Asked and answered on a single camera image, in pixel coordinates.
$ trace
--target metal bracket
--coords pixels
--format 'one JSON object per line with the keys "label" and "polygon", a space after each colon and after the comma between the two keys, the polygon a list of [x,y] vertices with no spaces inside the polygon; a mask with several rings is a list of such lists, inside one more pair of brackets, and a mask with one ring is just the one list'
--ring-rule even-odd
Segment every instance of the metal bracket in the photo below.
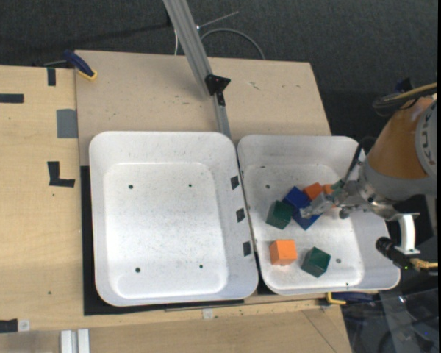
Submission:
{"label": "metal bracket", "polygon": [[400,215],[397,219],[401,231],[401,245],[395,248],[405,255],[419,254],[415,248],[415,223],[413,218],[417,213]]}
{"label": "metal bracket", "polygon": [[225,107],[226,100],[223,97],[223,91],[227,88],[227,85],[230,83],[230,79],[221,76],[215,76],[214,74],[208,74],[206,79],[207,90],[209,94],[217,97],[217,103],[219,106]]}
{"label": "metal bracket", "polygon": [[60,353],[90,353],[89,330],[60,331]]}
{"label": "metal bracket", "polygon": [[204,81],[206,82],[209,94],[213,96],[214,93],[222,93],[227,88],[227,85],[230,83],[231,80],[227,79],[226,77],[208,74]]}

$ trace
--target gray carpet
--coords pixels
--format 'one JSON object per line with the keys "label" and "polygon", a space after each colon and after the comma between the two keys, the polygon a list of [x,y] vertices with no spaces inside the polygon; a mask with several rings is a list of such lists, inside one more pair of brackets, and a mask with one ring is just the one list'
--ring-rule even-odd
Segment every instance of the gray carpet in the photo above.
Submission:
{"label": "gray carpet", "polygon": [[[399,79],[436,80],[438,0],[188,0],[201,29],[246,33],[269,60],[310,62],[332,133],[377,135],[370,103]],[[0,0],[0,64],[42,65],[64,49],[174,50],[162,0]],[[208,55],[257,58],[245,39],[210,35]]]}

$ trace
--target cube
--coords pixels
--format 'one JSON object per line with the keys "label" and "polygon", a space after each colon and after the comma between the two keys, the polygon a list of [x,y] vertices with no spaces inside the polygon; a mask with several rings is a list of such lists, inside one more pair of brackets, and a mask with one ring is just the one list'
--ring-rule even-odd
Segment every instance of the cube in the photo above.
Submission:
{"label": "cube", "polygon": [[321,215],[311,215],[310,218],[302,217],[301,211],[297,211],[297,213],[293,214],[293,220],[299,224],[299,226],[307,230],[311,227],[311,225],[318,220]]}
{"label": "cube", "polygon": [[315,277],[322,276],[329,267],[331,256],[326,252],[313,247],[304,259],[301,269]]}
{"label": "cube", "polygon": [[313,185],[305,187],[302,192],[304,192],[309,200],[312,201],[323,192],[323,188],[320,183],[314,183]]}
{"label": "cube", "polygon": [[284,229],[291,222],[293,212],[294,208],[291,205],[276,200],[270,207],[266,223]]}
{"label": "cube", "polygon": [[326,185],[324,185],[324,186],[323,186],[323,192],[324,192],[326,195],[332,195],[333,192],[334,192],[334,189],[331,188],[331,187],[332,187],[331,184],[326,184]]}
{"label": "cube", "polygon": [[310,200],[307,195],[299,190],[297,187],[291,188],[289,193],[282,200],[283,203],[292,205],[294,207],[294,213],[299,211],[301,208],[306,207]]}
{"label": "cube", "polygon": [[270,258],[273,265],[289,265],[297,260],[294,240],[275,240],[270,245]]}

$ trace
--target blue cube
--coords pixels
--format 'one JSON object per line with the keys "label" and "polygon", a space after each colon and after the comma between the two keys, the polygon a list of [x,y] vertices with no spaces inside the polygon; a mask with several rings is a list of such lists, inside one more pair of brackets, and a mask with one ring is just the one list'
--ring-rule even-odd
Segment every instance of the blue cube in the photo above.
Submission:
{"label": "blue cube", "polygon": [[295,213],[310,204],[309,197],[297,187],[293,187],[282,202],[292,205]]}
{"label": "blue cube", "polygon": [[299,190],[297,187],[293,187],[291,191],[282,200],[285,204],[292,205],[294,207],[293,220],[297,222],[302,229],[307,230],[309,227],[317,221],[321,215],[313,215],[311,218],[304,218],[301,216],[301,208],[308,207],[311,200],[309,197]]}

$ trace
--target orange cube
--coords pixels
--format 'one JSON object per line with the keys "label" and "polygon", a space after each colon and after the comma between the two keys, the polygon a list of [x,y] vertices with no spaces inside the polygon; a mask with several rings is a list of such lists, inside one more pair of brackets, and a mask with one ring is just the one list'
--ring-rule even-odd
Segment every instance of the orange cube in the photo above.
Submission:
{"label": "orange cube", "polygon": [[322,191],[323,188],[320,183],[314,183],[313,185],[309,185],[302,190],[302,192],[304,192],[307,195],[307,197],[311,200],[319,196],[322,193]]}
{"label": "orange cube", "polygon": [[270,258],[273,265],[291,264],[297,259],[294,240],[275,240],[270,245]]}
{"label": "orange cube", "polygon": [[326,195],[332,195],[334,190],[331,187],[332,185],[330,184],[324,185],[323,192],[325,192]]}

